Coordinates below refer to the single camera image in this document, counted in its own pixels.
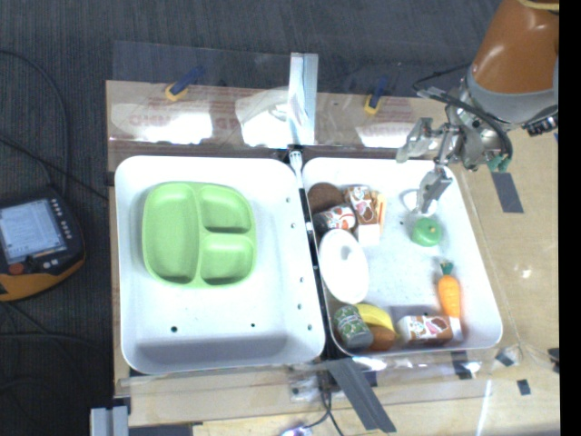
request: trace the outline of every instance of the green plate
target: green plate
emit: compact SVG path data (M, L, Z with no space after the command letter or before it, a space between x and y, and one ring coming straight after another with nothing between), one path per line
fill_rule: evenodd
M143 208L143 260L163 282L223 286L248 278L256 264L256 224L231 187L171 182L155 186Z

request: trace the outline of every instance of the wooden surface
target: wooden surface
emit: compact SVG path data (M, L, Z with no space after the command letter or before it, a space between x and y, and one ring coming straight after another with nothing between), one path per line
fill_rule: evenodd
M111 108L115 85L109 84L107 93ZM333 129L355 136L354 124L374 125L361 116L357 96L318 98L318 110L324 112L321 128L328 128L329 136ZM431 101L407 99L397 108L400 116L403 109L404 123L420 116L433 117L434 125L445 120L441 105ZM333 109L341 113L334 114ZM500 351L514 364L506 366L494 355L486 356L472 380L460 380L453 372L440 381L433 376L422 381L417 374L400 370L383 372L376 393L398 434L560 433L559 374L547 354L559 347L557 140L553 134L529 138L522 131L511 133L511 139L515 159L508 172L524 212L503 212L488 169L469 173L455 168L454 172L502 313L505 334ZM112 155L111 171L122 158L119 149ZM196 436L278 435L299 422L316 421L323 413L320 402L293 399L296 377L287 371L129 379L119 342L113 191L111 197L115 380L120 396L131 394L130 425L201 422L192 427ZM337 396L333 409L344 434L381 434L365 431L344 396ZM338 434L329 419L313 431Z

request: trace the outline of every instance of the device screen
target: device screen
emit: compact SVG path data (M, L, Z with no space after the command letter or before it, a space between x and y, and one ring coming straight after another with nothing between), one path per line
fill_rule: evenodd
M66 249L47 199L1 208L0 240L8 264Z

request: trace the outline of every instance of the banana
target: banana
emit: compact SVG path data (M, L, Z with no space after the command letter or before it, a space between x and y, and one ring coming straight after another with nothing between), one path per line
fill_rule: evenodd
M395 331L391 317L385 310L368 303L357 303L355 306L366 324L383 326L384 328Z

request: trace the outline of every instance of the carrot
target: carrot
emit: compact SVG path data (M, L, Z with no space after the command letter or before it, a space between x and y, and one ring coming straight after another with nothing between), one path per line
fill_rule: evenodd
M441 263L442 277L438 280L438 297L444 313L448 316L460 317L460 283L451 273L454 265L450 262Z

